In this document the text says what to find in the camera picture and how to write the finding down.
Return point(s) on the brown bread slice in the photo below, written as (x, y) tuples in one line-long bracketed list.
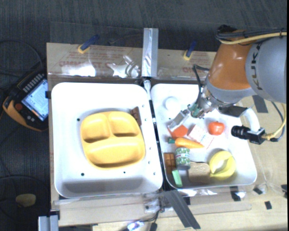
[(198, 173)]

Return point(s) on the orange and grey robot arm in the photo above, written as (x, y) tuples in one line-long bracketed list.
[(231, 66)]

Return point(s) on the red tomato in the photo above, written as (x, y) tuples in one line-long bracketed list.
[(216, 128)]

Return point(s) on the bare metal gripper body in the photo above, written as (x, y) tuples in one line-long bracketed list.
[(207, 105)]

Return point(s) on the yellow oval object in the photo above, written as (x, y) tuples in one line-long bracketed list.
[(26, 200)]

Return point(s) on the yellow divided plate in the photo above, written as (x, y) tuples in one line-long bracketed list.
[(113, 141)]

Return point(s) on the white printed carton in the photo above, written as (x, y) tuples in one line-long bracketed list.
[(202, 136)]

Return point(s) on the brown cardboard board red print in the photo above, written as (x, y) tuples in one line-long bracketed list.
[(106, 59)]

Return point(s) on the white plastic tray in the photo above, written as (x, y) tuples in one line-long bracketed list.
[(240, 160), (69, 133)]

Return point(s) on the orange cube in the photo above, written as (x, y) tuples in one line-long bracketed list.
[(179, 132)]

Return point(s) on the brown waffle biscuit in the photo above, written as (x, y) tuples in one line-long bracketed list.
[(169, 162)]

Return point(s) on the green patterned can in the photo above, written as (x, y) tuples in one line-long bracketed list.
[(183, 157)]

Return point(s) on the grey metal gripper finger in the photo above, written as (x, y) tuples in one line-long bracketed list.
[(176, 119), (183, 119)]

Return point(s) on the orange carrot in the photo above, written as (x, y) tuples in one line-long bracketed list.
[(186, 143)]

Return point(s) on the yellow banana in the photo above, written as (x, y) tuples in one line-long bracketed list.
[(222, 165)]

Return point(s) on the green block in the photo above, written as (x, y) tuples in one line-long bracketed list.
[(177, 178)]

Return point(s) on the black cylinder on white bracket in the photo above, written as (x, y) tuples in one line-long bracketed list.
[(256, 135)]

